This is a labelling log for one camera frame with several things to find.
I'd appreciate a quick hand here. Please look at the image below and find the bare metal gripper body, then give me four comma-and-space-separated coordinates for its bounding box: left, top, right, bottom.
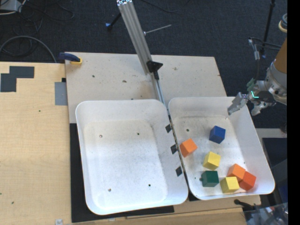
247, 79, 288, 106

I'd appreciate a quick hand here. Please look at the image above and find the blue cube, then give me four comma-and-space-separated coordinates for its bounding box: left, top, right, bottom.
209, 125, 226, 144

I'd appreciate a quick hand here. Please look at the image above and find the white plastic tray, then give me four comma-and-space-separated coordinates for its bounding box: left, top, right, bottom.
168, 96, 276, 201
75, 98, 189, 216

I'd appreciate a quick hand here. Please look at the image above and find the yellow cube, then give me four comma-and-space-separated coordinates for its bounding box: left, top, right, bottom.
219, 176, 240, 194
202, 151, 222, 171

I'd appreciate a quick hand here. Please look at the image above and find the orange cube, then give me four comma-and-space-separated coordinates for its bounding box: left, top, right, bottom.
179, 138, 198, 158
226, 163, 247, 182

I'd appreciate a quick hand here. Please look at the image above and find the red-orange cube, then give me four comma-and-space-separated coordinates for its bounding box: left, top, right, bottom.
239, 171, 257, 192

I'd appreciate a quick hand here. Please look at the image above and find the green cube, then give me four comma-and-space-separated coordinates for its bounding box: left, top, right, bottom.
201, 170, 220, 188

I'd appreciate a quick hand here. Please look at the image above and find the pale wood board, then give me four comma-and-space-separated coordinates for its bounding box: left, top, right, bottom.
64, 52, 262, 223

